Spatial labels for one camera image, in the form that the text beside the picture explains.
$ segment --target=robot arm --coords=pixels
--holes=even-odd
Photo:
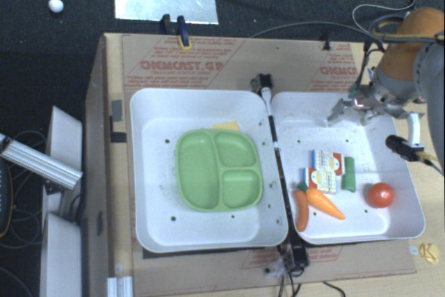
[[[413,37],[436,35],[444,32],[444,14],[433,8],[420,8],[410,13],[397,28],[396,35]],[[376,115],[389,114],[398,119],[407,119],[410,136],[415,130],[413,113],[403,107],[421,97],[427,101],[428,124],[437,158],[444,169],[444,44],[422,42],[391,43],[373,73],[368,86],[361,85],[350,101],[340,101],[327,119],[332,125],[350,110],[362,114],[365,125]],[[395,140],[387,144],[401,147]],[[412,146],[412,140],[404,145]]]

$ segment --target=white ball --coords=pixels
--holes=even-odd
[[[53,13],[60,13],[63,11],[63,1],[61,0],[50,0],[48,1],[48,6]]]

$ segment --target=white tray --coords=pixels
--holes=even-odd
[[[131,98],[136,234],[153,252],[275,246],[288,225],[268,115],[262,99],[246,91],[142,89]],[[201,212],[179,195],[175,146],[192,129],[235,120],[257,147],[263,195],[235,212]]]
[[[358,120],[344,120],[327,127],[325,119],[345,95],[335,93],[279,93],[272,110],[282,153],[284,175],[294,216],[292,188],[302,179],[302,170],[311,167],[313,149],[338,152],[355,159],[357,190],[338,189],[328,197],[345,214],[338,220],[309,208],[309,224],[301,237],[313,244],[406,239],[420,235],[425,228],[406,161],[385,145],[396,134],[392,118],[373,118],[365,127]],[[393,203],[384,209],[370,207],[365,195],[370,185],[386,182],[393,187]]]

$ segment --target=yellow sponge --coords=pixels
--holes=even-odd
[[[234,120],[231,122],[221,122],[220,124],[215,124],[211,126],[212,129],[225,129],[225,130],[234,130],[241,131],[239,129],[238,123]]]

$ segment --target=robotic arm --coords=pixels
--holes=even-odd
[[[428,103],[428,124],[431,139],[444,169],[444,14],[433,8],[420,8],[410,13],[399,25],[395,36],[418,38],[431,35],[437,41],[391,43],[373,72],[369,85],[360,85],[350,101],[341,100],[327,119],[329,125],[344,118],[347,112],[359,111],[361,123],[372,117],[389,114],[407,119],[410,138],[396,136],[387,145],[404,159],[421,161],[418,143],[419,118],[423,114],[408,113],[403,108],[408,102],[421,98]]]

